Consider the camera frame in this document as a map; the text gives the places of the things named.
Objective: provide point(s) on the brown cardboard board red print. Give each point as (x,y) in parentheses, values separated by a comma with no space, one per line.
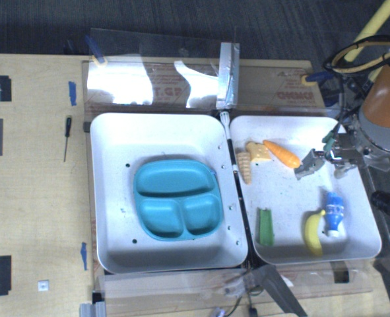
(270,88)

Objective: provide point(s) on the blue and white bottle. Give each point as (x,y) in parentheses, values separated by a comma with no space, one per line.
(334,213)

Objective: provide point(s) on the yellow banana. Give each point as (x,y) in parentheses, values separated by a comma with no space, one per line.
(312,234)

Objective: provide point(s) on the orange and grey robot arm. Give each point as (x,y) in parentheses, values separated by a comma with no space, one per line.
(381,104)

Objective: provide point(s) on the green celery piece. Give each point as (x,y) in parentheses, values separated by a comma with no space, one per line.
(266,226)

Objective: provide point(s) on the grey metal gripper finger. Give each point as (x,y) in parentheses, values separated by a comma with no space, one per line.
(310,165)

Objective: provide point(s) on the yellow pole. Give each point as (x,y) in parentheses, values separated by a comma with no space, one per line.
(376,20)

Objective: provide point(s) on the blue divided plate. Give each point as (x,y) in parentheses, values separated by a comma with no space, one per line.
(178,200)

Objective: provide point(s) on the white plastic tray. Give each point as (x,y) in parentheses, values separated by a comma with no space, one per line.
(115,177)
(290,203)

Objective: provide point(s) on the yellow cheese slice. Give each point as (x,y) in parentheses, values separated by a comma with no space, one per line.
(260,152)

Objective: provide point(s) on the small white square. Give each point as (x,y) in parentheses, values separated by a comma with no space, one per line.
(43,285)

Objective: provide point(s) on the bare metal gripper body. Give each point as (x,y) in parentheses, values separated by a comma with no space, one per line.
(346,150)

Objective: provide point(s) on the orange carrot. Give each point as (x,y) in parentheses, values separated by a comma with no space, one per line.
(282,154)

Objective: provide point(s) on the black screwdriver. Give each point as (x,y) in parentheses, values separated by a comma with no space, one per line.
(67,127)

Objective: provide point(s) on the pale yellow corn cob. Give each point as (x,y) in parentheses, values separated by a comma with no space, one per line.
(245,168)

